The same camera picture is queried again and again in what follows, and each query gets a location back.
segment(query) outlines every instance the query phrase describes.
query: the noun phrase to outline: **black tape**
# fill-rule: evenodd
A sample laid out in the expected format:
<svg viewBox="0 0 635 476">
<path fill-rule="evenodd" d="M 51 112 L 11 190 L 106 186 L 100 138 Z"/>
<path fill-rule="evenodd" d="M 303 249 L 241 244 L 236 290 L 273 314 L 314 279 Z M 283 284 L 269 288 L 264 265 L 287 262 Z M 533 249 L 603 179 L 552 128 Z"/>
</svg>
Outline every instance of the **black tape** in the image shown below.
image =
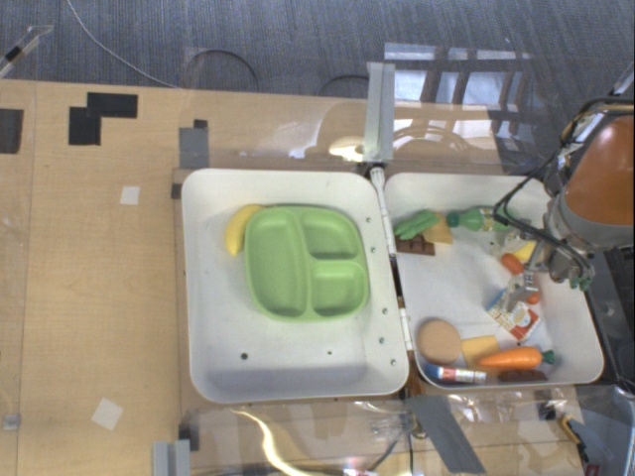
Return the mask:
<svg viewBox="0 0 635 476">
<path fill-rule="evenodd" d="M 17 154 L 22 142 L 22 109 L 0 109 L 0 154 Z"/>
<path fill-rule="evenodd" d="M 181 190 L 183 189 L 183 185 L 180 183 L 173 183 L 172 184 L 172 193 L 171 193 L 171 198 L 172 199 L 181 199 Z"/>
<path fill-rule="evenodd" d="M 13 61 L 17 57 L 19 57 L 21 54 L 22 54 L 22 48 L 20 48 L 19 46 L 16 46 L 13 50 L 7 53 L 4 56 L 4 58 L 7 59 L 7 61 Z"/>
<path fill-rule="evenodd" d="M 474 449 L 451 413 L 447 397 L 412 397 L 406 401 L 451 473 L 484 474 Z"/>
<path fill-rule="evenodd" d="M 139 97 L 120 93 L 88 92 L 88 116 L 93 118 L 137 118 Z"/>
<path fill-rule="evenodd" d="M 101 145 L 101 119 L 88 114 L 85 107 L 71 107 L 68 112 L 69 145 Z"/>
</svg>

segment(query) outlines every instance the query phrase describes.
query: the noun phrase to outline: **orange toy piece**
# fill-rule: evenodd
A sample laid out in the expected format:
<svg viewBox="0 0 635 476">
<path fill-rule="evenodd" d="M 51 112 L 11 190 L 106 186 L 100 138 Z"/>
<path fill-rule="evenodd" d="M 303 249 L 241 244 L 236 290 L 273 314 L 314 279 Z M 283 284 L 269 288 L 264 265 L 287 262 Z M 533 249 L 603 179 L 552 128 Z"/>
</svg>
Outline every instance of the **orange toy piece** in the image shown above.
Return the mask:
<svg viewBox="0 0 635 476">
<path fill-rule="evenodd" d="M 540 293 L 535 292 L 531 296 L 525 298 L 525 303 L 529 305 L 535 305 L 540 301 Z"/>
<path fill-rule="evenodd" d="M 513 254 L 503 254 L 500 262 L 512 275 L 520 275 L 525 271 L 525 265 Z"/>
<path fill-rule="evenodd" d="M 478 361 L 481 367 L 491 367 L 503 370 L 531 370 L 541 363 L 553 365 L 554 351 L 540 352 L 536 347 L 514 347 L 507 351 L 486 356 Z"/>
</svg>

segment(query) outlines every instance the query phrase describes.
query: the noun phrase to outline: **metal bracket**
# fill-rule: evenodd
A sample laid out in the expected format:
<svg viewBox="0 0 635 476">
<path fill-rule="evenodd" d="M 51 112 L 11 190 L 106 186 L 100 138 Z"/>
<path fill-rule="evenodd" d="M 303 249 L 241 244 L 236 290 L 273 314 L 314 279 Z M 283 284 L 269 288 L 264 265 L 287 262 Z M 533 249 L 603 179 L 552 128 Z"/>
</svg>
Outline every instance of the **metal bracket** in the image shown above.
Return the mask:
<svg viewBox="0 0 635 476">
<path fill-rule="evenodd" d="M 520 284 L 516 282 L 517 279 L 512 279 L 511 284 L 513 290 L 509 291 L 509 295 L 505 295 L 503 298 L 503 310 L 511 312 L 519 301 L 524 301 L 530 297 L 533 293 L 538 291 L 536 284 L 534 283 L 534 273 L 525 271 L 520 281 Z"/>
<path fill-rule="evenodd" d="M 393 158 L 395 128 L 395 66 L 368 64 L 368 106 L 364 130 L 364 162 L 383 163 Z"/>
<path fill-rule="evenodd" d="M 410 320 L 408 319 L 408 313 L 404 308 L 400 308 L 399 316 L 401 317 L 401 330 L 404 332 L 404 342 L 406 342 L 406 350 L 414 351 L 415 346 L 413 344 L 413 339 L 410 336 Z"/>
<path fill-rule="evenodd" d="M 377 199 L 379 200 L 379 209 L 381 210 L 381 218 L 384 226 L 384 234 L 386 235 L 388 254 L 390 256 L 394 256 L 397 254 L 397 246 L 395 244 L 393 226 L 390 222 L 390 213 L 388 213 L 388 204 L 386 203 L 386 197 L 384 195 L 384 186 L 386 184 L 384 170 L 380 167 L 375 167 L 370 170 L 370 180 L 377 191 Z"/>
<path fill-rule="evenodd" d="M 153 476 L 191 476 L 190 441 L 174 444 L 155 442 L 152 448 Z"/>
</svg>

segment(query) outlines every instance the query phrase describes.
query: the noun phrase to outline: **green divided plate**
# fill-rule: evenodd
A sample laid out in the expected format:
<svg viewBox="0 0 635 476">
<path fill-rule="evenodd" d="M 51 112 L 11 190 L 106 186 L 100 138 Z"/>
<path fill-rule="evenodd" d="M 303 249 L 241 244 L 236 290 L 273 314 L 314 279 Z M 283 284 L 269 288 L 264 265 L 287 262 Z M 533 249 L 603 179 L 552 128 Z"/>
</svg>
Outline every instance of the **green divided plate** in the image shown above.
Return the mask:
<svg viewBox="0 0 635 476">
<path fill-rule="evenodd" d="M 333 210 L 276 206 L 257 212 L 247 224 L 245 263 L 254 302 L 278 319 L 334 319 L 368 300 L 361 237 Z"/>
</svg>

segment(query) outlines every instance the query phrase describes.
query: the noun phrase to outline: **toothpaste tube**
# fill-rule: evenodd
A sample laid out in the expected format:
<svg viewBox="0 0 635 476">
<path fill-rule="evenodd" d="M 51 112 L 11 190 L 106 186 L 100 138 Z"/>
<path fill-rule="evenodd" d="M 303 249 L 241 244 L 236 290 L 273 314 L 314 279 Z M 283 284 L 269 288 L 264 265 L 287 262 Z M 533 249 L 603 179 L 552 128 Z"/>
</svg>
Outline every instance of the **toothpaste tube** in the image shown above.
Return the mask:
<svg viewBox="0 0 635 476">
<path fill-rule="evenodd" d="M 477 383 L 484 384 L 487 373 L 476 370 L 457 369 L 454 367 L 440 367 L 428 363 L 424 367 L 424 373 L 431 379 L 445 383 Z"/>
</svg>

